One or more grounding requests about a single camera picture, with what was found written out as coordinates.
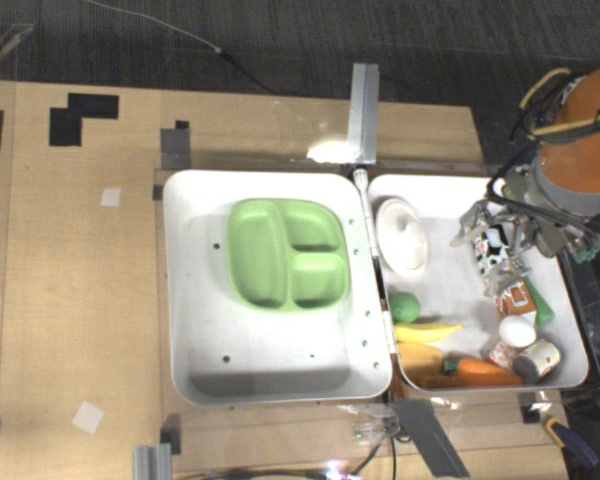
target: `white ball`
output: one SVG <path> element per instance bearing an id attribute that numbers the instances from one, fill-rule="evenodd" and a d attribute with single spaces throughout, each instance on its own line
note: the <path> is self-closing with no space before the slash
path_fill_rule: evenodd
<path id="1" fill-rule="evenodd" d="M 528 347 L 536 341 L 536 329 L 526 318 L 509 315 L 500 322 L 500 339 L 510 347 Z"/>

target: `dark floor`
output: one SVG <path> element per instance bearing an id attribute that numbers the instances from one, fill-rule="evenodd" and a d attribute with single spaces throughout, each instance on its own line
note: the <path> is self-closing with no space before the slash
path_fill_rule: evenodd
<path id="1" fill-rule="evenodd" d="M 202 36 L 282 95 L 348 98 L 352 63 L 376 62 L 383 101 L 470 106 L 490 165 L 519 148 L 509 131 L 537 79 L 600 67 L 600 0 L 97 1 Z M 263 92 L 193 38 L 80 0 L 0 0 L 0 36 L 13 23 L 35 31 L 3 79 Z M 600 423 L 582 428 L 600 446 Z"/>

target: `green divided tray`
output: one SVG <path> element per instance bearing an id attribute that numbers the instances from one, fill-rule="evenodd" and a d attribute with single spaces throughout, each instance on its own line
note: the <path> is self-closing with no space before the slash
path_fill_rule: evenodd
<path id="1" fill-rule="evenodd" d="M 349 292 L 349 262 L 336 216 L 295 199 L 238 203 L 227 226 L 229 277 L 251 308 L 324 309 Z"/>

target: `orange carrot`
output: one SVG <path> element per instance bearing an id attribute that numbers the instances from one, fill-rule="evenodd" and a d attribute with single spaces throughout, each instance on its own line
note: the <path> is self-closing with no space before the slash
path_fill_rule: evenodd
<path id="1" fill-rule="evenodd" d="M 458 361 L 456 374 L 469 386 L 515 386 L 523 383 L 522 377 L 472 357 Z"/>

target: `toy banana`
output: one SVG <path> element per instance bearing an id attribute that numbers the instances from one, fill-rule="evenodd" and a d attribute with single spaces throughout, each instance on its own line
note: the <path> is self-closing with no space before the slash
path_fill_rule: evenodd
<path id="1" fill-rule="evenodd" d="M 462 329 L 462 324 L 402 324 L 397 323 L 393 326 L 393 332 L 399 342 L 407 343 L 429 343 L 440 341 L 452 332 Z"/>

